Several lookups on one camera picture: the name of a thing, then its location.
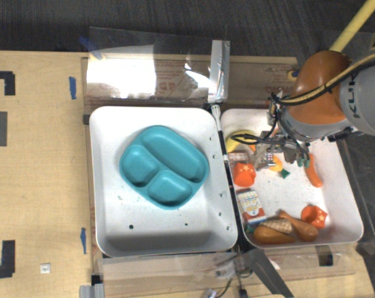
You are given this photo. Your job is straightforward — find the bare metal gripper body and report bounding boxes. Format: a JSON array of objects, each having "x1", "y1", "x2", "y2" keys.
[{"x1": 259, "y1": 131, "x2": 310, "y2": 164}]

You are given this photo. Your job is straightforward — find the yellow-orange toy fruit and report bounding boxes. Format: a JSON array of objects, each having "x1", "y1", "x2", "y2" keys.
[{"x1": 268, "y1": 155, "x2": 284, "y2": 173}]

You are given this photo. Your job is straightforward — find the brown packet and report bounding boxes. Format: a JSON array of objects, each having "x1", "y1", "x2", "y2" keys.
[{"x1": 227, "y1": 151, "x2": 250, "y2": 165}]

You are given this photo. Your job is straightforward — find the yellow banana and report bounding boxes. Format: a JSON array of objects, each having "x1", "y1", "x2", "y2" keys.
[{"x1": 225, "y1": 130, "x2": 260, "y2": 153}]

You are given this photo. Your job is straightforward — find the white plastic tray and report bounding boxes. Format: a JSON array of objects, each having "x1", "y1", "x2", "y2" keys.
[
  {"x1": 220, "y1": 107, "x2": 364, "y2": 250},
  {"x1": 88, "y1": 106, "x2": 239, "y2": 258}
]

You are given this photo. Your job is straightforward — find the orange carrot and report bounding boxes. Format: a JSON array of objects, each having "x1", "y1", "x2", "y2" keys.
[{"x1": 304, "y1": 153, "x2": 324, "y2": 188}]

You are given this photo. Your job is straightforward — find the white and red carton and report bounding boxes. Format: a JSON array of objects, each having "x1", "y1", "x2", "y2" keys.
[{"x1": 236, "y1": 188, "x2": 267, "y2": 225}]

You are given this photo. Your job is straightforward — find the tan waffle biscuit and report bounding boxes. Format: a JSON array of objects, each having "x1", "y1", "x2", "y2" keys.
[{"x1": 261, "y1": 218, "x2": 294, "y2": 234}]

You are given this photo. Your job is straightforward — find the brown bread roll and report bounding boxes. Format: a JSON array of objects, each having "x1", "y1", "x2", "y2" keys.
[{"x1": 253, "y1": 225, "x2": 296, "y2": 246}]

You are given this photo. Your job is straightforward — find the brown chicken drumstick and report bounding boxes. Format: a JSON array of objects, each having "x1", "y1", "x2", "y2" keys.
[{"x1": 278, "y1": 209, "x2": 320, "y2": 243}]

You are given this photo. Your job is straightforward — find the blue divided plate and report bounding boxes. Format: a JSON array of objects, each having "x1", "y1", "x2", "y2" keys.
[{"x1": 119, "y1": 125, "x2": 210, "y2": 211}]

